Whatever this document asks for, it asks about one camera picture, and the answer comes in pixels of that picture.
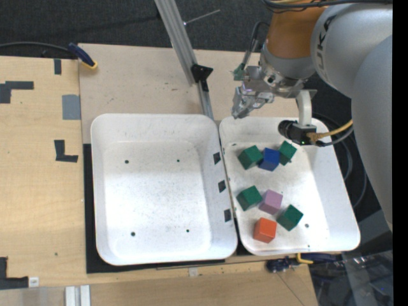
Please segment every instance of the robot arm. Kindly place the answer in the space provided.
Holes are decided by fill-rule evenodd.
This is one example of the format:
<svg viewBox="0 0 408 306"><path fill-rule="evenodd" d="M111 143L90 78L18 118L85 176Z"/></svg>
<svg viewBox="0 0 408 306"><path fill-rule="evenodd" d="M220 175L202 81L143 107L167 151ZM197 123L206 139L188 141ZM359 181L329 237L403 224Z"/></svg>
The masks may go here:
<svg viewBox="0 0 408 306"><path fill-rule="evenodd" d="M314 92L304 83L317 72L351 98L360 156L392 230L392 0L315 0L315 8L308 7L313 0L262 1L280 13L272 17L259 66L245 67L246 55L234 72L241 86L232 116L246 117L275 97L296 98L299 121L282 122L279 132L300 145L314 143Z"/></svg>

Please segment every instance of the table surface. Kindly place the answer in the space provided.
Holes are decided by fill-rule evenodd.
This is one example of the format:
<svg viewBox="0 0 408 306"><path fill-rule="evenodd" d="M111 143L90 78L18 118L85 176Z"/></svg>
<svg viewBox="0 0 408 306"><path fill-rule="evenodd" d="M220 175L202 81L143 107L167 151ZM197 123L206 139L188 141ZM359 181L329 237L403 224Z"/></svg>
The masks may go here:
<svg viewBox="0 0 408 306"><path fill-rule="evenodd" d="M82 145L89 139L86 128L98 113L132 104L126 96L116 105L111 105L113 100L106 103L112 99L112 83L122 88L137 86L134 98L144 101L135 104L137 110L131 107L121 112L201 113L201 109L198 91L188 85L172 49L82 46L98 61L97 72L64 59L61 75L55 75L52 59L0 57L0 83L34 82L34 90L12 90L11 103L0 104L0 256L8 256L7 275L38 277L44 287L188 278L185 267L86 273L82 155ZM230 115L237 85L230 71L240 63L242 53L195 52L200 64L214 68L208 86L214 119L220 121ZM96 88L98 94L92 95ZM62 118L62 96L68 94L80 95L82 120ZM293 100L282 99L255 115L293 117L296 112ZM54 140L65 140L66 154L78 155L78 161L56 161ZM265 275L265 264L260 262L265 259L269 258L232 256L225 264L199 267L198 275ZM314 296L307 267L290 272L292 280L300 278Z"/></svg>

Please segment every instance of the empty white tray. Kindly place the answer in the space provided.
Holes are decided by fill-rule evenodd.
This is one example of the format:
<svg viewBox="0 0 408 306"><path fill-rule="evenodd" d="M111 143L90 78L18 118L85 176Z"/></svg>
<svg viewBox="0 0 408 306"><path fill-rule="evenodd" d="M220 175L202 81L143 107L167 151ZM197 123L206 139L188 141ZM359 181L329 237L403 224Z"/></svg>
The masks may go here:
<svg viewBox="0 0 408 306"><path fill-rule="evenodd" d="M245 170L240 164L238 155L247 147L257 145L260 151L265 147L279 149L285 138L277 128L286 119L246 117L235 120L228 117L220 124L226 171L243 245L259 256L356 248L360 242L360 231L333 146L301 147L293 144L297 151L291 162L285 166L278 165L274 171L257 166ZM313 119L312 123L317 126L318 132L328 131L322 122ZM261 194L267 189L283 194L278 214L270 215L258 207L242 210L237 195L253 185ZM278 224L276 237L269 244L253 239L254 225L260 217L276 221L289 204L303 213L294 229L288 231Z"/></svg>
<svg viewBox="0 0 408 306"><path fill-rule="evenodd" d="M91 126L96 247L112 265L224 259L237 247L216 124L104 114Z"/></svg>

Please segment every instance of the cube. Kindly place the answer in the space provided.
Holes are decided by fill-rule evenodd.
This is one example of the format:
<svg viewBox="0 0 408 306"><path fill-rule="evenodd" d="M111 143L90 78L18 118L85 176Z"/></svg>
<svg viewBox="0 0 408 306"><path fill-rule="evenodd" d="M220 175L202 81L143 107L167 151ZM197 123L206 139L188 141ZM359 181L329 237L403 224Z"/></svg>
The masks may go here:
<svg viewBox="0 0 408 306"><path fill-rule="evenodd" d="M263 155L256 145L243 150L238 156L238 160L241 162L245 170L256 166L262 161L262 159Z"/></svg>
<svg viewBox="0 0 408 306"><path fill-rule="evenodd" d="M282 199L283 195L268 189L262 195L262 202L259 204L259 209L266 213L274 215L281 208Z"/></svg>
<svg viewBox="0 0 408 306"><path fill-rule="evenodd" d="M261 169L274 171L274 169L276 169L276 167L279 165L281 153L278 150L268 149L267 147L265 147L262 155L263 160L259 163L258 166Z"/></svg>
<svg viewBox="0 0 408 306"><path fill-rule="evenodd" d="M287 141L284 141L282 145L279 147L279 152L280 152L279 162L282 165L286 165L286 163L288 163L295 154L296 147L292 146Z"/></svg>
<svg viewBox="0 0 408 306"><path fill-rule="evenodd" d="M288 231L291 231L295 226L298 225L302 217L303 213L301 213L293 205L289 205L287 209L278 217L277 222Z"/></svg>
<svg viewBox="0 0 408 306"><path fill-rule="evenodd" d="M260 242L270 243L276 236L276 227L275 221L262 217L256 222L252 237Z"/></svg>
<svg viewBox="0 0 408 306"><path fill-rule="evenodd" d="M246 211L262 201L262 196L255 186L250 186L250 188L244 189L238 194L237 200L242 210Z"/></svg>

